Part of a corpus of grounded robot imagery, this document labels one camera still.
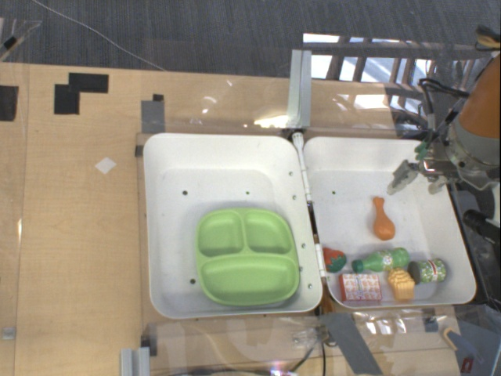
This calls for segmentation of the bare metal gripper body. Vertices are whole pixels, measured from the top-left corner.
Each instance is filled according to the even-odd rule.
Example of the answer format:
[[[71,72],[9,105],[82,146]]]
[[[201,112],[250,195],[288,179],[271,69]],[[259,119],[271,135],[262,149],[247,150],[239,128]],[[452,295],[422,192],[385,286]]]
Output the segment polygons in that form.
[[[466,183],[479,191],[494,188],[494,179],[488,176],[488,172],[479,167],[471,167],[468,161],[454,163],[447,157],[425,157],[419,161],[418,169],[429,182],[437,177],[445,177],[447,178],[446,185]]]

